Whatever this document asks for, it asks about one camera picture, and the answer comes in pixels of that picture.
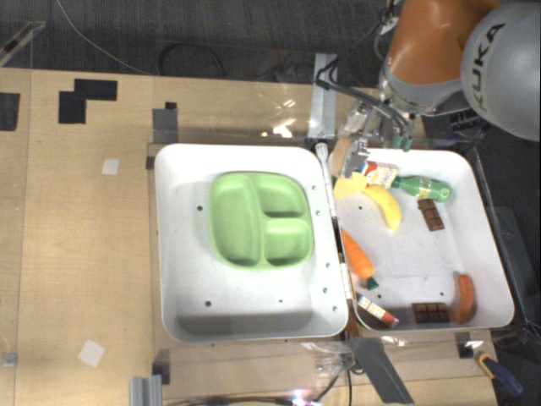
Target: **wooden surface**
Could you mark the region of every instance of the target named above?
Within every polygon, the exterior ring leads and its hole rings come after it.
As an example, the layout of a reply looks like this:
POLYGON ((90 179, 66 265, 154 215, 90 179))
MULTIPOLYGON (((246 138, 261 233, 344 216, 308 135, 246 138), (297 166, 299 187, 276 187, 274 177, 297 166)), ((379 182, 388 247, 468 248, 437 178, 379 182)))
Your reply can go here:
MULTIPOLYGON (((0 369, 0 404, 127 405, 129 379, 149 376, 154 353, 171 345, 153 321, 152 108, 175 101, 181 132, 271 136, 285 125, 302 134, 311 86, 0 69, 0 91, 21 94, 17 131, 0 133, 0 330, 2 353, 19 355, 15 370, 0 369), (86 125, 60 125, 58 92, 75 78, 117 80, 118 99, 88 101, 86 125), (101 174, 106 159, 119 160, 118 175, 101 174), (105 348, 96 368, 78 359, 87 339, 105 348)), ((339 124, 351 100, 337 102, 339 124)), ((390 356, 418 404, 495 404, 489 379, 452 342, 390 356)), ((489 341, 484 350, 493 352, 489 341)), ((241 381, 221 382, 235 392, 241 381)), ((353 404, 380 404, 366 376, 354 382, 353 404)), ((346 395, 338 387, 325 404, 346 395)))

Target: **banana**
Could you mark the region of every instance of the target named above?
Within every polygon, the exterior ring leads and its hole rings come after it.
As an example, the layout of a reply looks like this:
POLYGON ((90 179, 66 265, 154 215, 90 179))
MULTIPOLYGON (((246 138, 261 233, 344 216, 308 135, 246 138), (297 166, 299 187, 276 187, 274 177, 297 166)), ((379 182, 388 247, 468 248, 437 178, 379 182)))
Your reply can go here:
POLYGON ((367 185, 366 176, 353 172, 352 178, 338 178, 333 190, 335 200, 345 199, 350 195, 360 193, 367 185))
POLYGON ((402 212, 392 194, 381 185, 369 185, 363 189, 363 192, 380 205, 387 226, 389 226, 392 231, 397 230, 402 219, 402 212))

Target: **orange carrot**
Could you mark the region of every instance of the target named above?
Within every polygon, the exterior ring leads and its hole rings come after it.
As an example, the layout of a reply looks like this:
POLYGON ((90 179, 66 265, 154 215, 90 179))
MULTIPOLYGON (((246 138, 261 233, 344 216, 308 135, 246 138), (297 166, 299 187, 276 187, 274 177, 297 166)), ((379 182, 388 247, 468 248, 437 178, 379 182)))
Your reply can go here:
POLYGON ((457 323, 464 323, 470 321, 475 313, 473 283, 468 275, 462 274, 458 277, 458 290, 460 299, 456 310, 453 311, 453 319, 457 323))
POLYGON ((344 243, 344 251, 346 252, 347 261, 349 267, 351 267, 353 273, 361 278, 369 279, 372 277, 374 267, 369 257, 364 254, 364 251, 357 245, 357 242, 347 234, 343 229, 340 230, 342 234, 342 242, 344 243))

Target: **white square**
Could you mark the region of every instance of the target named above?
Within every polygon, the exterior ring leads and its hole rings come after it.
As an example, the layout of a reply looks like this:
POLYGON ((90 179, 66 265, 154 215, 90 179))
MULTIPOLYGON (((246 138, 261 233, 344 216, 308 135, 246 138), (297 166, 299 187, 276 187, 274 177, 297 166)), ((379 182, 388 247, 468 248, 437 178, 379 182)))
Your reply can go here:
POLYGON ((81 349, 77 358, 79 358, 85 364, 96 368, 98 364, 100 364, 100 359, 104 352, 105 348, 97 343, 94 343, 92 340, 86 340, 86 343, 81 349))
POLYGON ((119 163, 120 163, 120 160, 118 159, 106 159, 103 162, 103 170, 101 170, 101 174, 111 174, 111 175, 118 174, 119 163))

